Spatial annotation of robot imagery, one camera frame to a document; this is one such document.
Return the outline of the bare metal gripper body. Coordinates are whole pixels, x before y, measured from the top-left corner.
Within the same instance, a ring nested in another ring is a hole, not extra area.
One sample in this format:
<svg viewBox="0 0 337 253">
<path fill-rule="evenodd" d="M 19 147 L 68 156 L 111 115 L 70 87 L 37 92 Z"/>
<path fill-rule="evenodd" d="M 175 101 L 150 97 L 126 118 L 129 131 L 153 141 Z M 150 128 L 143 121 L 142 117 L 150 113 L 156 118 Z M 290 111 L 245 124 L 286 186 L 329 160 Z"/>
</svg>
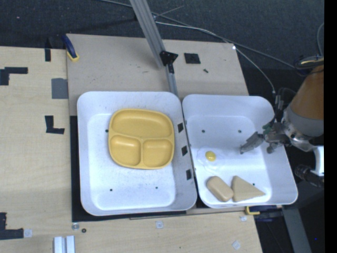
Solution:
<svg viewBox="0 0 337 253">
<path fill-rule="evenodd" d="M 269 122 L 263 126 L 264 141 L 283 143 L 283 146 L 294 146 L 304 152 L 311 152 L 316 146 L 310 143 L 311 137 L 301 133 L 290 123 Z"/>
</svg>

